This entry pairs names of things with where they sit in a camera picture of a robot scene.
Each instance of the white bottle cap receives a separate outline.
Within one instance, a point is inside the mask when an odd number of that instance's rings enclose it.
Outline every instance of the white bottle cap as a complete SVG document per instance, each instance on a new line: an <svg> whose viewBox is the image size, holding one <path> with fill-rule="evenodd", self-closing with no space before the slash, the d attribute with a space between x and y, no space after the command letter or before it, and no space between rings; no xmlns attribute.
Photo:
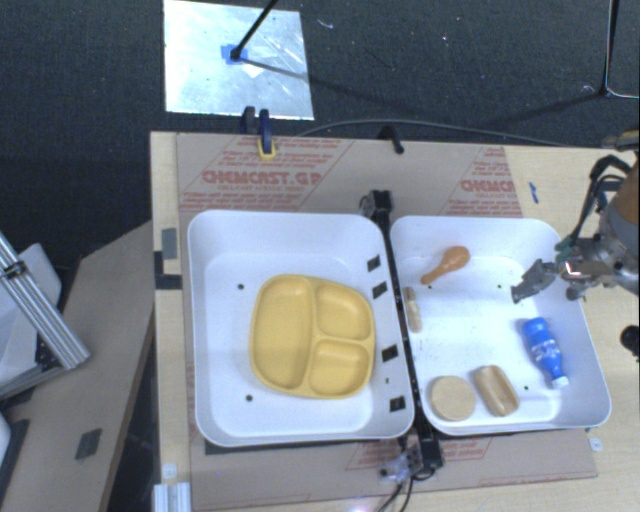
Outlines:
<svg viewBox="0 0 640 512"><path fill-rule="evenodd" d="M565 376L558 377L551 381L551 385L553 386L553 389L560 389L569 385L569 379Z"/></svg>

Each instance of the dark floor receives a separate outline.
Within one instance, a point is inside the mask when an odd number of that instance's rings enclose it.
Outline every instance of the dark floor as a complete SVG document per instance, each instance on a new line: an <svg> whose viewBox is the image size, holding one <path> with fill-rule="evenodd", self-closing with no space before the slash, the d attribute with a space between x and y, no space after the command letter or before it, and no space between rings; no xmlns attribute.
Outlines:
<svg viewBox="0 0 640 512"><path fill-rule="evenodd" d="M637 94L640 3L620 4L611 85ZM275 122L276 133L393 117L598 146L638 125L638 101L597 94L606 0L282 0L279 8L301 13L316 121ZM235 118L166 113L163 73L161 0L0 2L0 230L16 249L40 242L65 267L148 220L150 131L237 131ZM514 143L432 128L401 135ZM145 451L148 439L132 435Z"/></svg>

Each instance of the brown oval object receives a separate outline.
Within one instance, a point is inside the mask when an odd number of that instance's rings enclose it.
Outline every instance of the brown oval object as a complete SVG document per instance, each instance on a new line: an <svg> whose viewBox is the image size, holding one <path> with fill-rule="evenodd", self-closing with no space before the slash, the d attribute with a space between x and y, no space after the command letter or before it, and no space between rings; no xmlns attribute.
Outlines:
<svg viewBox="0 0 640 512"><path fill-rule="evenodd" d="M476 408L476 395L469 383L452 375L438 377L429 398L434 412L449 421L466 420Z"/></svg>
<svg viewBox="0 0 640 512"><path fill-rule="evenodd" d="M496 416L507 416L520 406L520 397L499 366L479 368L473 380L487 408Z"/></svg>
<svg viewBox="0 0 640 512"><path fill-rule="evenodd" d="M422 284L431 284L442 274L461 269L469 263L470 259L471 254L469 254L469 249L466 247L462 247L461 245L451 247L445 251L440 264L428 274L423 275L420 282Z"/></svg>

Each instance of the robotic arm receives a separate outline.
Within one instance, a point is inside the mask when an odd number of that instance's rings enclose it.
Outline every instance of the robotic arm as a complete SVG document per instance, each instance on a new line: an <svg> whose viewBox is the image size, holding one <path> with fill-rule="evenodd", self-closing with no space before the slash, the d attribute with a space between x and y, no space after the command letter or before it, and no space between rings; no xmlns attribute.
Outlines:
<svg viewBox="0 0 640 512"><path fill-rule="evenodd" d="M537 260L522 276L522 282L511 287L514 303L545 289L557 276L568 283L569 300L579 299L588 288L599 284L606 288L619 285L638 295L638 130L624 132L606 142L608 147L620 151L634 150L635 164L630 167L614 155L596 162L578 224L556 245L558 254L554 262ZM609 167L619 169L625 177L603 176ZM615 192L610 202L606 192ZM598 230L592 237L580 237L582 225L594 207L600 214ZM622 342L625 346L631 343L627 348L638 356L638 327L634 326L635 343L629 329L625 329Z"/></svg>

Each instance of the bottle label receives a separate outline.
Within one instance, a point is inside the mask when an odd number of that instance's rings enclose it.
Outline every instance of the bottle label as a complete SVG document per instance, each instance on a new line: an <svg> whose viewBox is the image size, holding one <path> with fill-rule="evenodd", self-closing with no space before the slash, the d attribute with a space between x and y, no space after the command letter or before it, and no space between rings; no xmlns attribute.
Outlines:
<svg viewBox="0 0 640 512"><path fill-rule="evenodd" d="M552 339L534 345L531 347L531 352L533 353L533 358L536 360L536 363L539 363L542 359L548 357L555 358L560 355L560 350L558 350L556 342Z"/></svg>

